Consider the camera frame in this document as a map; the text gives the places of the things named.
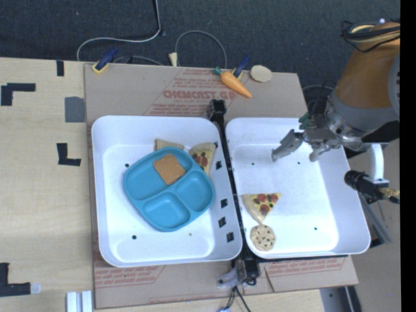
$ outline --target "divided blue plate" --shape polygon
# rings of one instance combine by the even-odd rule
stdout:
[[[167,185],[153,162],[165,155],[174,155],[185,174]],[[185,151],[165,147],[150,153],[124,175],[124,190],[137,211],[159,231],[175,231],[202,215],[214,202],[211,180]]]

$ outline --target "dark background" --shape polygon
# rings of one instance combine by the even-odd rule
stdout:
[[[333,86],[353,47],[341,38],[341,22],[400,22],[400,0],[158,0],[163,34],[143,44],[93,42],[82,61],[97,61],[113,46],[118,57],[137,55],[169,65],[179,36],[205,31],[227,53],[228,68],[246,55],[246,69],[262,64],[273,72],[297,73],[302,87]],[[157,30],[153,0],[0,0],[0,56],[76,60],[90,38],[145,39]],[[220,46],[189,34],[178,44],[182,66],[224,67]],[[134,63],[149,64],[145,60]],[[308,103],[320,94],[305,92]],[[397,126],[388,132],[396,133]]]

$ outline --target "cardboard box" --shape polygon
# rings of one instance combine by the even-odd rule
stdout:
[[[211,99],[226,102],[226,122],[236,117],[300,117],[306,105],[296,74],[273,73],[258,83],[244,73],[241,81],[252,93],[247,99],[224,86],[212,70],[111,64],[102,75],[84,65],[90,198],[94,232],[94,285],[96,308],[123,307],[228,297],[216,277],[231,269],[231,262],[116,268],[98,250],[91,126],[106,115],[203,116]],[[255,286],[243,293],[266,294],[357,284],[351,258],[334,257],[261,264]]]

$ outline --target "carrot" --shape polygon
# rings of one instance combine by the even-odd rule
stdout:
[[[239,94],[252,98],[253,96],[230,71],[221,71],[219,68],[214,69],[214,73],[219,74],[221,81],[230,89],[238,92]]]

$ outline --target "wooden table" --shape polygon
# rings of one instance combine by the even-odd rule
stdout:
[[[70,291],[92,291],[92,234],[85,123],[66,123],[64,98],[84,97],[83,63],[0,58],[0,85],[36,83],[0,107],[0,262],[9,283],[42,292],[0,298],[0,311],[64,311]],[[57,143],[80,166],[58,165]],[[252,311],[324,311],[319,290],[247,296]],[[227,299],[143,305],[111,311],[218,311]],[[245,311],[236,298],[233,312]]]

